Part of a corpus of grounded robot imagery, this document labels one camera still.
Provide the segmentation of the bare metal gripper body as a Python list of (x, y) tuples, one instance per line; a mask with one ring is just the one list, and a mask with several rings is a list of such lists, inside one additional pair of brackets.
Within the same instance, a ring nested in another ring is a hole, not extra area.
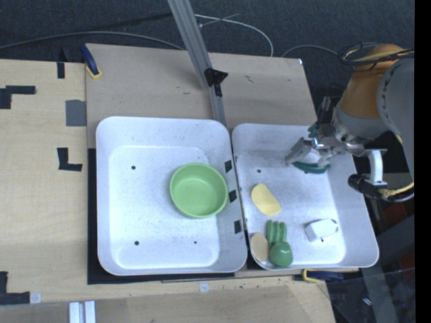
[(335, 156), (350, 153), (361, 155), (368, 140), (351, 134), (343, 125), (314, 123), (308, 128), (311, 147), (321, 155)]

